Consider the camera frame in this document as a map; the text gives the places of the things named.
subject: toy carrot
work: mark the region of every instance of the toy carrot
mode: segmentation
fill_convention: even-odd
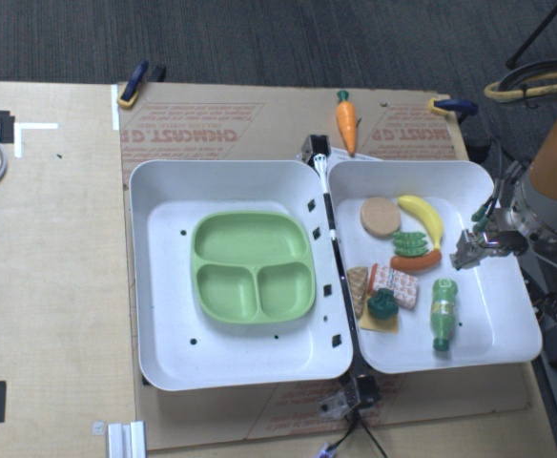
[[[355,106],[348,101],[348,92],[340,90],[338,92],[340,103],[336,109],[336,118],[338,119],[338,128],[346,151],[350,156],[355,154],[355,146],[357,144],[357,112]]]

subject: green plate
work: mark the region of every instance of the green plate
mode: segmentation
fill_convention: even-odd
[[[225,323],[280,323],[303,316],[315,301],[310,242],[284,214],[233,211],[201,220],[193,233],[196,297]]]

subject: toy banana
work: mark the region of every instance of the toy banana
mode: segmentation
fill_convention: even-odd
[[[402,207],[405,212],[412,214],[423,223],[424,229],[433,242],[433,248],[439,250],[440,240],[444,234],[444,223],[438,211],[426,200],[413,195],[399,197],[397,199],[397,204]]]

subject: toy cookie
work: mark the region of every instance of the toy cookie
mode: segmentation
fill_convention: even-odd
[[[386,238],[402,225],[400,209],[388,198],[367,198],[361,207],[361,224],[372,236]]]

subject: toy bottle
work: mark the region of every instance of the toy bottle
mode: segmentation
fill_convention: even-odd
[[[433,348],[436,351],[447,351],[450,349],[448,338],[456,319],[455,306],[458,291],[457,283],[453,280],[437,279],[433,283],[431,328],[435,336]]]

